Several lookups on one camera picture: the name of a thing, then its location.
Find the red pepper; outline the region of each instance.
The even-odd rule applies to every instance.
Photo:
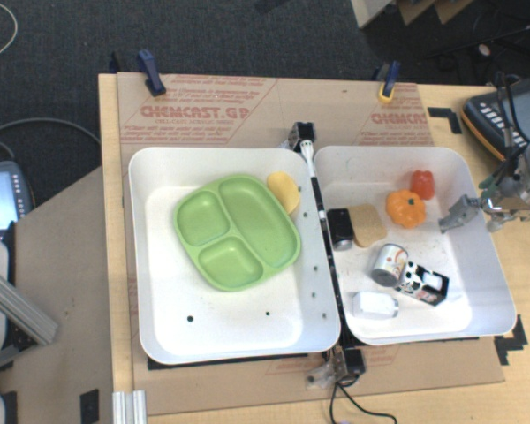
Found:
[[[434,198],[434,175],[431,171],[416,170],[411,177],[410,191],[423,200]]]

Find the wooden table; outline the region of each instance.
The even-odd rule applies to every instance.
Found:
[[[459,113],[471,96],[491,91],[487,87],[420,85],[424,108],[452,108]],[[110,327],[114,391],[133,390],[133,365],[127,278],[125,228],[122,208],[122,175],[118,132],[117,76],[99,76],[102,128],[102,168],[106,213],[108,275],[110,285]],[[446,119],[431,118],[430,130],[437,146],[452,148],[466,160],[477,185],[496,166],[495,158],[469,134],[454,135]],[[392,413],[401,424],[439,423],[530,423],[530,222],[511,222],[493,234],[493,240],[507,282],[526,331],[528,344],[520,352],[510,352],[509,366],[503,368],[505,382],[463,388],[424,390],[360,397],[362,406],[372,411]],[[347,399],[335,405],[338,420],[350,422],[390,422],[357,411]],[[329,422],[329,402],[252,406],[211,412],[181,413],[149,418],[150,423]]]

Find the green plate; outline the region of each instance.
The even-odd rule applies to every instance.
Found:
[[[173,223],[197,269],[222,291],[240,291],[292,265],[300,236],[257,178],[231,175],[188,194]]]

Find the silver can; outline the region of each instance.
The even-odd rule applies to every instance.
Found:
[[[371,277],[381,286],[395,287],[400,281],[407,262],[408,252],[402,246],[385,244],[371,270]]]

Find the blue clamp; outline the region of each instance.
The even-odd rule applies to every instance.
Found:
[[[159,71],[157,71],[157,66],[155,64],[155,57],[149,50],[140,50],[140,53],[138,54],[138,64],[140,65],[140,70],[148,76],[145,84],[148,86],[151,95],[154,97],[164,95],[167,92],[167,88],[165,88],[165,85],[161,82]]]
[[[387,75],[379,88],[379,101],[382,103],[389,103],[392,101],[393,95],[395,94],[395,84],[397,83],[400,63],[398,61],[393,61],[390,66],[387,67]]]

